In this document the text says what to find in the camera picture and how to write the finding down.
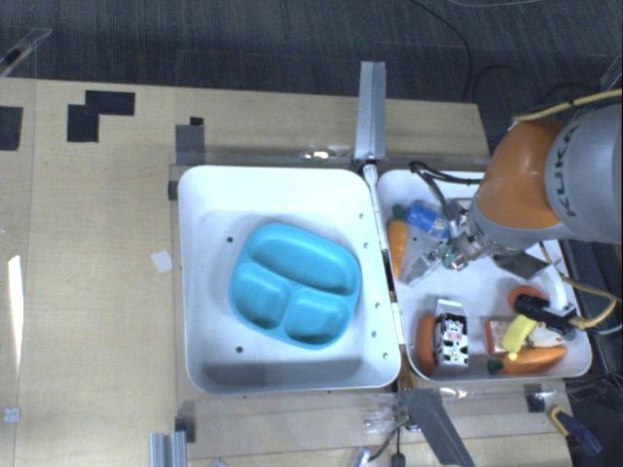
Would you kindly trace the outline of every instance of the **blue plate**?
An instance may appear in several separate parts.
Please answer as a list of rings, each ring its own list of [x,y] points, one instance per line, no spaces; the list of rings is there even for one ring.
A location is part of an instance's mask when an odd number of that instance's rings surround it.
[[[230,305],[245,325],[320,349],[346,330],[361,291],[361,268],[344,247],[278,222],[244,243],[230,283]]]

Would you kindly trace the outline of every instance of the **wooden table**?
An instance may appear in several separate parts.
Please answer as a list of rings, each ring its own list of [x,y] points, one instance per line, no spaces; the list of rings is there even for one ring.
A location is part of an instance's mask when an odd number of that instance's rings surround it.
[[[86,90],[134,92],[134,116],[100,116],[98,143],[68,143],[67,105],[84,104]],[[175,125],[203,118],[207,145],[219,150],[343,146],[354,139],[357,100],[8,79],[0,105],[24,109],[19,150],[0,152],[0,196],[30,216],[14,217],[12,242],[3,242],[3,260],[22,257],[25,322],[19,369],[9,324],[0,325],[0,398],[20,409],[17,424],[0,426],[0,465],[146,465],[149,434],[171,432],[177,413],[173,277],[152,259],[171,251]],[[488,155],[476,107],[462,104],[390,100],[387,148],[458,163]],[[456,421],[477,465],[570,465],[566,441],[543,413],[501,415],[521,426],[514,436],[491,416]],[[256,418],[265,443],[226,457],[230,467],[342,466],[354,453],[351,444],[271,451],[279,431]],[[290,426],[319,434],[306,424],[302,413]],[[405,443],[409,465],[437,465],[421,434]]]

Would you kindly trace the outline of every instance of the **cow print carton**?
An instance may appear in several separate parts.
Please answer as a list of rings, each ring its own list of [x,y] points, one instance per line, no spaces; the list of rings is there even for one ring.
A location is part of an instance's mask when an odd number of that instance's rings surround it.
[[[467,368],[467,317],[460,303],[450,300],[437,302],[437,323],[433,336],[433,352],[437,370],[455,373]]]

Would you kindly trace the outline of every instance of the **dark background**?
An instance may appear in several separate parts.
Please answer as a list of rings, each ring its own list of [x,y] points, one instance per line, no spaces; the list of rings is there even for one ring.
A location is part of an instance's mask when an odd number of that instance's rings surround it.
[[[623,0],[415,1],[0,0],[0,54],[43,27],[51,38],[13,76],[336,95],[357,95],[361,60],[382,60],[388,97],[477,103],[490,148],[513,113],[594,91],[621,55]],[[580,279],[620,295],[611,248],[568,253]],[[589,314],[603,303],[582,301]],[[570,448],[576,465],[617,465],[621,338],[594,347],[594,368],[569,396],[606,453]]]

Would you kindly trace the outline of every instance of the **blue bottle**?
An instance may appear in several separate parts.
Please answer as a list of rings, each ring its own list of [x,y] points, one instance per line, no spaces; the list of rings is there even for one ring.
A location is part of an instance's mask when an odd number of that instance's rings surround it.
[[[423,202],[416,200],[411,204],[405,221],[409,225],[418,227],[436,238],[442,240],[448,238],[448,220],[446,217]]]

